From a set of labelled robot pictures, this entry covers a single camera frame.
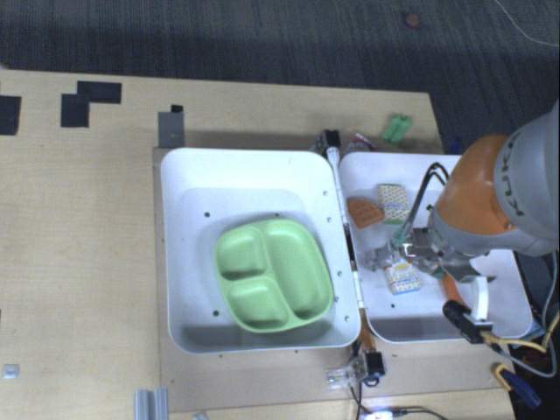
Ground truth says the yellow and white patterned carton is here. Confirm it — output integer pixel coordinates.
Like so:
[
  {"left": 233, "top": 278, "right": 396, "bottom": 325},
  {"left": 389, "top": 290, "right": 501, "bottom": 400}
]
[{"left": 376, "top": 183, "right": 413, "bottom": 227}]

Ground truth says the white plastic tray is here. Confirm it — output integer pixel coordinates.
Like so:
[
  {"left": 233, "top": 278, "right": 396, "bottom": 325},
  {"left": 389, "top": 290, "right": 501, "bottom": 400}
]
[
  {"left": 159, "top": 147, "right": 363, "bottom": 355},
  {"left": 338, "top": 151, "right": 536, "bottom": 345}
]

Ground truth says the green ribbed block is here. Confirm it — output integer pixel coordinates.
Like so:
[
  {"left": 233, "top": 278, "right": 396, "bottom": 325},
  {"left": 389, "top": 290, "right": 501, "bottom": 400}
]
[{"left": 381, "top": 113, "right": 414, "bottom": 145}]

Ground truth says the red and white packet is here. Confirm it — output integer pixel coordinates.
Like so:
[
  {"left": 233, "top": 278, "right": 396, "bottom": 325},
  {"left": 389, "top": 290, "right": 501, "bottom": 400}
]
[{"left": 344, "top": 132, "right": 378, "bottom": 156}]

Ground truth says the green divided plate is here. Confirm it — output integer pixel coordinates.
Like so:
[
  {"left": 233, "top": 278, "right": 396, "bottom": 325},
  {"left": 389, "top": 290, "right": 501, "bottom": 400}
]
[{"left": 213, "top": 218, "right": 335, "bottom": 334}]

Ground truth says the thin black and white rod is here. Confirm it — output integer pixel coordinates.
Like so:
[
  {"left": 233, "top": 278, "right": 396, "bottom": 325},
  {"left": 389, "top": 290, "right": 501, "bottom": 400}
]
[{"left": 326, "top": 145, "right": 366, "bottom": 310}]

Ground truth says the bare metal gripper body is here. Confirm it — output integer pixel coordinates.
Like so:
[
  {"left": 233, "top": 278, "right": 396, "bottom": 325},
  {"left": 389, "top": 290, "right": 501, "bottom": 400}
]
[{"left": 393, "top": 227, "right": 445, "bottom": 280}]

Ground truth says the black cylinder on white bracket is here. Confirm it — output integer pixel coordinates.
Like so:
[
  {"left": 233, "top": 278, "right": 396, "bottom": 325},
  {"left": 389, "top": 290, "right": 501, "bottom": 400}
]
[{"left": 442, "top": 275, "right": 495, "bottom": 346}]

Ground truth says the white and yellow small carton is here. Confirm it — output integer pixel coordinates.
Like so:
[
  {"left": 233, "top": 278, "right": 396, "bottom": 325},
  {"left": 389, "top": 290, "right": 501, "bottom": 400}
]
[{"left": 383, "top": 260, "right": 423, "bottom": 297}]

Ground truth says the orange waffle biscuit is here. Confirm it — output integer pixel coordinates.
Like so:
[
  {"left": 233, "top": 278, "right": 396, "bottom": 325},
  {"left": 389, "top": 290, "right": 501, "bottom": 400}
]
[{"left": 346, "top": 196, "right": 386, "bottom": 230}]

